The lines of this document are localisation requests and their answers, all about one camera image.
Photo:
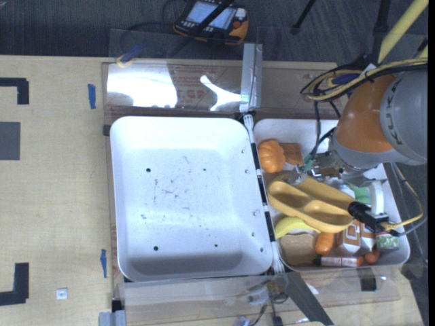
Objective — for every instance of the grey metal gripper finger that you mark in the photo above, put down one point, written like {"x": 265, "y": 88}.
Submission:
{"x": 296, "y": 177}

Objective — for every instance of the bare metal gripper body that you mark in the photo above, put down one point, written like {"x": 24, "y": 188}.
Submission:
{"x": 324, "y": 165}

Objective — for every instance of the yellow divided plate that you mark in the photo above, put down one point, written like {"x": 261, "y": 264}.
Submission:
{"x": 306, "y": 205}

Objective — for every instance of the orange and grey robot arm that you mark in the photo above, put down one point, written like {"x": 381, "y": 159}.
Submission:
{"x": 367, "y": 121}

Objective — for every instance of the brown biscuit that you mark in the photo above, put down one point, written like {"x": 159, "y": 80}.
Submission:
{"x": 293, "y": 153}

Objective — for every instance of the orange pumpkin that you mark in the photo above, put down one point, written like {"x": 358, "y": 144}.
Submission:
{"x": 271, "y": 156}

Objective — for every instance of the white plastic tray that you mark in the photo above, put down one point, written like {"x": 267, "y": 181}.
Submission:
{"x": 292, "y": 131}
{"x": 190, "y": 199}

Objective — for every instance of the green and white bottle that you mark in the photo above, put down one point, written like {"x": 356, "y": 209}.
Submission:
{"x": 362, "y": 194}

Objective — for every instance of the yellow banana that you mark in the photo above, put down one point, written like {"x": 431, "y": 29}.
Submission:
{"x": 289, "y": 225}

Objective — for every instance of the brown bread slice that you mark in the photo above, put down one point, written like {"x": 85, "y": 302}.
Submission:
{"x": 298, "y": 249}

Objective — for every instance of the orange carrot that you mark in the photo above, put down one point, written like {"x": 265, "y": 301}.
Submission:
{"x": 324, "y": 244}

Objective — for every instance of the white and orange carton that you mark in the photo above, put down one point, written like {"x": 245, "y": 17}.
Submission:
{"x": 353, "y": 241}

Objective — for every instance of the red and white packet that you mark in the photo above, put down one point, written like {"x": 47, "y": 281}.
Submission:
{"x": 340, "y": 261}

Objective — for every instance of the green and white can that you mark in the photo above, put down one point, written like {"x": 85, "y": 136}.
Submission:
{"x": 387, "y": 242}

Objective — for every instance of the small orange fruit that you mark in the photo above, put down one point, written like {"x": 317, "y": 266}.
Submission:
{"x": 372, "y": 256}

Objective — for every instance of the black cylinder on white bracket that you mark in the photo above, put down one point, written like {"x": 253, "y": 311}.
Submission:
{"x": 365, "y": 214}

